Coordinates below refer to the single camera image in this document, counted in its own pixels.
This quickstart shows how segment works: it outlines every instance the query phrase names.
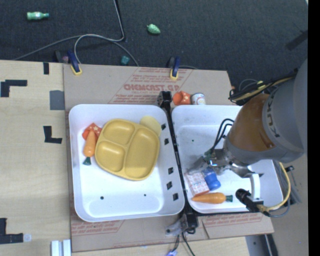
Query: gray carpet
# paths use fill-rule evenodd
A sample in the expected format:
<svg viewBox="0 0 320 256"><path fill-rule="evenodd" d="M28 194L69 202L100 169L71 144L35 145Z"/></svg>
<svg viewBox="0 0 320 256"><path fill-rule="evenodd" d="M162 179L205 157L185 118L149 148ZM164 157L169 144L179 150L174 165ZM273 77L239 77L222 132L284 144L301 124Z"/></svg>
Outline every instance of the gray carpet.
<svg viewBox="0 0 320 256"><path fill-rule="evenodd" d="M269 80L298 68L308 57L308 5L305 0L119 0L126 48L144 67L165 67L171 56L181 65L226 70L237 86L251 78ZM98 34L119 39L113 0L2 1L0 59L12 60L64 38ZM49 19L28 21L27 12ZM147 25L161 30L147 33ZM22 61L52 62L66 55L76 39L39 51ZM84 64L120 65L120 47L84 38L77 47Z"/></svg>

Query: small green object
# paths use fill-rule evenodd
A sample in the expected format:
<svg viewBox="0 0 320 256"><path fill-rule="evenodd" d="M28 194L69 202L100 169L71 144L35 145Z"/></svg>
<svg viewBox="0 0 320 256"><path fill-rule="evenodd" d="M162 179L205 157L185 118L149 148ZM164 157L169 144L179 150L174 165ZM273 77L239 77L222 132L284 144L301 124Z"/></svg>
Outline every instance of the small green object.
<svg viewBox="0 0 320 256"><path fill-rule="evenodd" d="M234 197L232 196L232 194L231 195L226 195L225 197L226 197L226 201L227 202L232 202L234 200Z"/></svg>
<svg viewBox="0 0 320 256"><path fill-rule="evenodd" d="M160 34L160 29L156 25L150 24L146 27L151 34Z"/></svg>
<svg viewBox="0 0 320 256"><path fill-rule="evenodd" d="M30 20L41 20L44 18L49 18L49 13L42 13L40 11L35 11L35 12L27 12L26 13L26 18Z"/></svg>
<svg viewBox="0 0 320 256"><path fill-rule="evenodd" d="M129 61L130 61L130 58L129 58L129 57L127 57L127 56L125 56L125 55L121 57L121 65L122 65L122 66L127 66L128 63L129 63Z"/></svg>
<svg viewBox="0 0 320 256"><path fill-rule="evenodd" d="M84 164L85 166L90 166L90 165L91 165L90 157L87 157L87 158L84 160L83 164Z"/></svg>

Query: cardboard sheet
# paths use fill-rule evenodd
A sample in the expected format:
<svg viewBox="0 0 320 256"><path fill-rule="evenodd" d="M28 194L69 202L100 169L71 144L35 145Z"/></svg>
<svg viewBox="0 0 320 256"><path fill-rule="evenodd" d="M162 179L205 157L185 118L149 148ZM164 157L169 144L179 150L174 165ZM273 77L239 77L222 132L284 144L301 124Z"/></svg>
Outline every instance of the cardboard sheet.
<svg viewBox="0 0 320 256"><path fill-rule="evenodd" d="M76 76L70 65L63 66L72 251L174 243L176 238L166 236L166 227L175 223L178 215L96 223L85 222L77 216L73 202L68 114L78 104L156 105L161 91L171 91L172 96L181 90L190 95L203 93L207 105L231 105L227 72L181 69L178 80L173 81L169 68L100 65L81 65L81 68L82 74ZM199 227L195 234L188 235L189 241L274 231L270 218L261 213L201 216L198 221Z"/></svg>

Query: yellow divided tray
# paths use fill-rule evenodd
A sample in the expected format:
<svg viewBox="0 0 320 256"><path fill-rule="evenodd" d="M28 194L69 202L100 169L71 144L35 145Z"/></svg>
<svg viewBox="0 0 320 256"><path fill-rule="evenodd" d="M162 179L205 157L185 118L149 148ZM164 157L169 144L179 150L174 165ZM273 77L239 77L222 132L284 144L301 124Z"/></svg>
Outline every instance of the yellow divided tray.
<svg viewBox="0 0 320 256"><path fill-rule="evenodd" d="M128 120L113 119L101 131L95 160L111 174L140 181L152 173L159 150L159 137L153 130Z"/></svg>

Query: green toy bottle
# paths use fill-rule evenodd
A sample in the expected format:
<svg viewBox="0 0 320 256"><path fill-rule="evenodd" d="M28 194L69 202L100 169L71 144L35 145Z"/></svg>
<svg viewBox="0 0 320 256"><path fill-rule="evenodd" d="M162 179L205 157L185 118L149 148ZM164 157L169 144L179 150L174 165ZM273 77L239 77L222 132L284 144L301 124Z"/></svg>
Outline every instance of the green toy bottle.
<svg viewBox="0 0 320 256"><path fill-rule="evenodd" d="M26 18L28 20L41 20L43 18L49 18L49 13L42 13L40 11L27 12Z"/></svg>

